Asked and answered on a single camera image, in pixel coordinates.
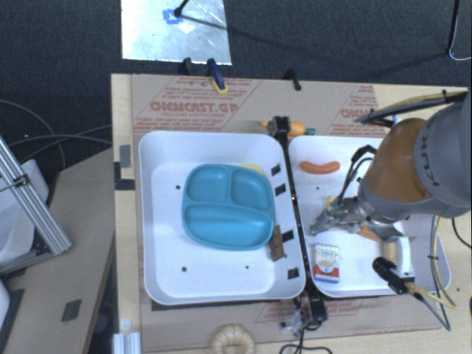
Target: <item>black fabric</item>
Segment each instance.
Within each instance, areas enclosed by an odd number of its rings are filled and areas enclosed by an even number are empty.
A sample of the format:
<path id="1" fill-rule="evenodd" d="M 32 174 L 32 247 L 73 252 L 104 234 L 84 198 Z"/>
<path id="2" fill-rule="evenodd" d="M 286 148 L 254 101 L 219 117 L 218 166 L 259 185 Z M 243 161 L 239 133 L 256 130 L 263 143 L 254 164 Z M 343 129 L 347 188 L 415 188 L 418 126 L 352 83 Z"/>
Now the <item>black fabric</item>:
<path id="1" fill-rule="evenodd" d="M 471 85 L 471 62 L 445 54 L 454 0 L 224 0 L 228 77 Z M 0 98 L 38 112 L 58 133 L 111 122 L 110 74 L 176 74 L 175 63 L 121 58 L 120 0 L 0 0 Z M 461 0 L 456 55 L 471 53 L 471 0 Z M 47 132 L 0 105 L 7 142 Z M 98 137 L 110 138 L 110 132 Z M 102 145 L 65 146 L 69 164 Z M 39 143 L 15 148 L 18 157 Z M 48 178 L 57 148 L 38 157 Z"/>

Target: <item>blue plate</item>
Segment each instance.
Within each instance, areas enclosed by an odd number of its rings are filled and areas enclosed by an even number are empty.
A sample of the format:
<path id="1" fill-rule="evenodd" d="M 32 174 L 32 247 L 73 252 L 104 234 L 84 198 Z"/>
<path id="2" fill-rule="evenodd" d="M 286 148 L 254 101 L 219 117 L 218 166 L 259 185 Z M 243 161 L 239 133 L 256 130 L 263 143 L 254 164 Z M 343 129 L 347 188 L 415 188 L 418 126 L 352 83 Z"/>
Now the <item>blue plate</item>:
<path id="1" fill-rule="evenodd" d="M 225 164 L 204 164 L 188 176 L 182 218 L 195 241 L 222 249 L 251 250 L 274 231 L 274 196 L 258 172 Z"/>

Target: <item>sausage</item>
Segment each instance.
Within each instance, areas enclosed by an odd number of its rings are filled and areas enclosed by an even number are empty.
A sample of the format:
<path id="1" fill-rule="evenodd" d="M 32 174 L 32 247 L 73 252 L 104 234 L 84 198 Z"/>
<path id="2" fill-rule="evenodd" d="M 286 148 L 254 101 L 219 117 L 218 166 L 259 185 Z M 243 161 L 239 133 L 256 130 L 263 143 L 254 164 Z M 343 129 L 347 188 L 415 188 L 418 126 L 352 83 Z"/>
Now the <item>sausage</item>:
<path id="1" fill-rule="evenodd" d="M 311 174 L 329 174 L 336 172 L 341 165 L 338 162 L 328 162 L 327 164 L 317 165 L 311 162 L 301 162 L 300 168 Z"/>

